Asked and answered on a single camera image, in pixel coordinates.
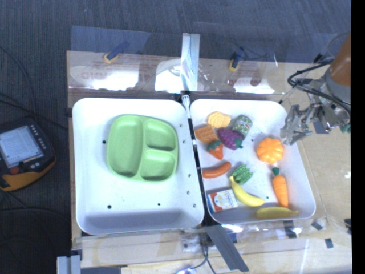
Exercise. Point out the green pea pods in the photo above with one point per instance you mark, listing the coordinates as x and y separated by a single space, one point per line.
241 174

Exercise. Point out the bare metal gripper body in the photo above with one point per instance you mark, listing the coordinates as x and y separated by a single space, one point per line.
330 111

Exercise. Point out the orange waffle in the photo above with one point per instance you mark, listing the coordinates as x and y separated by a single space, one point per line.
206 134

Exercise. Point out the white and red carton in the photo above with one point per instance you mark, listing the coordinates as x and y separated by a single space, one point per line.
222 201

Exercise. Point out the orange pumpkin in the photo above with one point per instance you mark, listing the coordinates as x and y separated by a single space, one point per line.
269 150

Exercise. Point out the white plastic tray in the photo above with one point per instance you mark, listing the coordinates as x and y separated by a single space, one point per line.
131 204
265 181

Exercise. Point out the red strawberry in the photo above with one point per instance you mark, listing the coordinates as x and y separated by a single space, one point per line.
216 150

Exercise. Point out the yellow banana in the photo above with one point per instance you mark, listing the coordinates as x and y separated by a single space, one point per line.
245 195
275 212

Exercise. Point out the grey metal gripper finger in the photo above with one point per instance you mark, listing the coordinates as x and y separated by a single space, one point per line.
298 135
292 118

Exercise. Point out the orange sausage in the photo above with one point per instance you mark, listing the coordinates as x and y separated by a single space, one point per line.
216 170

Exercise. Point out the brown cardboard board red print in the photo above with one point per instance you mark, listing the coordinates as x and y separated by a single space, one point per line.
322 181

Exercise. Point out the purple grapes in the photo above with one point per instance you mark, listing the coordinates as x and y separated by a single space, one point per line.
229 138

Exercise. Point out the yellow ridged biscuit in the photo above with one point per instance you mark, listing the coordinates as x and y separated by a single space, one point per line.
219 119

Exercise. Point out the orange carrot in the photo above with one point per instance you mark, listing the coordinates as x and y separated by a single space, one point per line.
280 188

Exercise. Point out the green can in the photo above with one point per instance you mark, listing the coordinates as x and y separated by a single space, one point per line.
242 125

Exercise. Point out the green divided plate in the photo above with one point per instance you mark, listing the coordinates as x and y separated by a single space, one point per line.
125 145

